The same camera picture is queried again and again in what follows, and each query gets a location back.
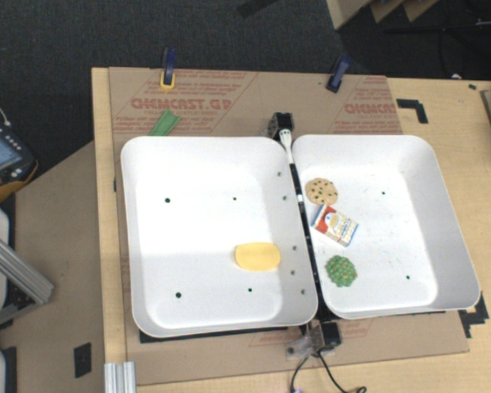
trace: cardboard sheet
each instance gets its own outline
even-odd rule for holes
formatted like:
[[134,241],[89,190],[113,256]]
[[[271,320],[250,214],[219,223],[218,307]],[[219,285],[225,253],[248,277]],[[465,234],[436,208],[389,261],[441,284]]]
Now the cardboard sheet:
[[[265,135],[273,113],[291,112],[294,138],[311,133],[402,133],[386,77],[346,75],[338,93],[328,75],[177,70],[165,92],[159,70],[110,68],[119,235],[128,359],[139,385],[292,370],[287,330],[141,343],[131,312],[127,229],[119,166],[122,146],[147,135],[165,109],[181,116],[171,135]],[[343,343],[331,365],[468,351],[458,312],[340,320]]]

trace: black cable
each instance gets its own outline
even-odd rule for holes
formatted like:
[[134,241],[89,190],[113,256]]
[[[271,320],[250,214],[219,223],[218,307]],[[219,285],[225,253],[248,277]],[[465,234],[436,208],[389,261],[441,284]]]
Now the black cable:
[[[336,388],[338,388],[338,390],[340,391],[340,393],[348,393],[348,391],[345,391],[344,389],[342,389],[342,387],[340,387],[340,385],[336,382],[335,378],[331,374],[331,371],[329,369],[329,366],[326,363],[326,360],[324,359],[324,357],[322,357],[322,351],[323,350],[324,349],[322,348],[322,349],[318,350],[314,354],[309,354],[307,357],[305,357],[304,359],[302,359],[302,361],[300,361],[300,364],[298,364],[298,367],[296,368],[295,372],[293,373],[293,377],[291,378],[291,385],[290,385],[290,392],[291,393],[294,393],[294,391],[295,391],[296,374],[298,373],[298,371],[302,368],[302,366],[307,362],[307,360],[311,356],[313,356],[315,358],[319,358],[322,361],[322,364],[323,364],[324,368],[327,371],[327,375],[329,376],[329,378],[331,379],[331,381],[335,384]],[[366,393],[366,392],[367,392],[367,388],[365,386],[362,386],[362,387],[359,387],[356,390],[355,393]]]

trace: yellow object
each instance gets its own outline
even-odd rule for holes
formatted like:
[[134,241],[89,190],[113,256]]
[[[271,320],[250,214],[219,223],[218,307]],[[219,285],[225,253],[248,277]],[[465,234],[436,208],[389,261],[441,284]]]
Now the yellow object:
[[280,251],[272,243],[246,243],[236,247],[235,260],[247,271],[270,271],[280,264]]
[[174,73],[173,76],[171,77],[171,84],[165,84],[164,83],[164,71],[160,73],[160,87],[163,88],[164,90],[171,90],[174,88]]

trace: gray floor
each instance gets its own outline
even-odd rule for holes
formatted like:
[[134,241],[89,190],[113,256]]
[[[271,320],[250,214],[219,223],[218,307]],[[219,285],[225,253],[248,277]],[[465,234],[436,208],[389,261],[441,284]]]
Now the gray floor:
[[[491,19],[491,0],[443,0],[410,23],[381,24],[364,8],[336,31],[326,0],[280,0],[244,18],[251,0],[0,0],[0,105],[38,157],[38,175],[92,140],[90,69],[180,68],[327,73],[342,53],[350,73],[491,79],[491,65],[449,36],[388,28]],[[491,55],[491,34],[466,32]]]

